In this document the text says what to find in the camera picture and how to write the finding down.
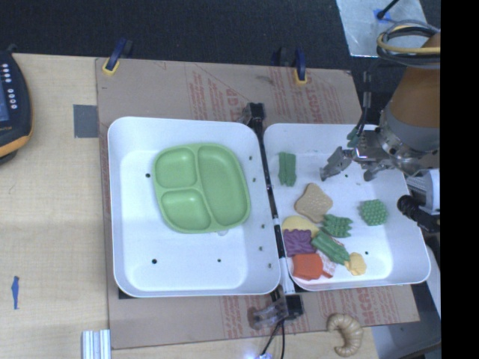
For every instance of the yellow toy food piece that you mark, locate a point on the yellow toy food piece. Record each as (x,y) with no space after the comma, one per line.
(297,223)

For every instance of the brown cardboard board red print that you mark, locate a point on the brown cardboard board red print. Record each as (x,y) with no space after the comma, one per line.
(209,88)

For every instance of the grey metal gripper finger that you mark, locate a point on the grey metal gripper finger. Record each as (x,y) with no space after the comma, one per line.
(374,171)
(335,163)

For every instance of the green peas cluster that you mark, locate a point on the green peas cluster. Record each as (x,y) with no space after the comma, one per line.
(373,212)

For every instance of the white plastic tray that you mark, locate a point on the white plastic tray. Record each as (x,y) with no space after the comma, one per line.
(187,264)
(400,245)

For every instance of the orange toy food piece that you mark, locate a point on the orange toy food piece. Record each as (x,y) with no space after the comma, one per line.
(307,267)

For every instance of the black cylinder on white bracket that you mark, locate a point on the black cylinder on white bracket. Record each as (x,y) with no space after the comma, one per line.
(424,196)

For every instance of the green divided plate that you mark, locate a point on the green divided plate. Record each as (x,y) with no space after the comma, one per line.
(221,185)

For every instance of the tan croissant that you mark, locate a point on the tan croissant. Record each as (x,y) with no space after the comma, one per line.
(351,333)

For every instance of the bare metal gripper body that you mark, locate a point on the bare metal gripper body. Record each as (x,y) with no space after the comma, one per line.
(378,152)

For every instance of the thin black and white rod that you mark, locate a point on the thin black and white rod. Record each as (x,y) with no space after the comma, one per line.
(270,196)

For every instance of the tan bread slice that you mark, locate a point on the tan bread slice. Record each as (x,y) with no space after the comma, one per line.
(313,202)

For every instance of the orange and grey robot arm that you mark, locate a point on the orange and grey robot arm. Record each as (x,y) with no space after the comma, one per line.
(417,95)

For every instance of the red and white packet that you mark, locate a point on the red and white packet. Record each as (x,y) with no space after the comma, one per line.
(328,268)

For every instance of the green asparagus bundle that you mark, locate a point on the green asparagus bundle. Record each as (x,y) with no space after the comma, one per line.
(330,248)
(287,168)
(338,226)

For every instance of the small yellow toy food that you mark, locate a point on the small yellow toy food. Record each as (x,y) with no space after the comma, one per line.
(356,264)

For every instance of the purple toy cabbage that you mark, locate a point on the purple toy cabbage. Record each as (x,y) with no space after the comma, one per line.
(298,242)

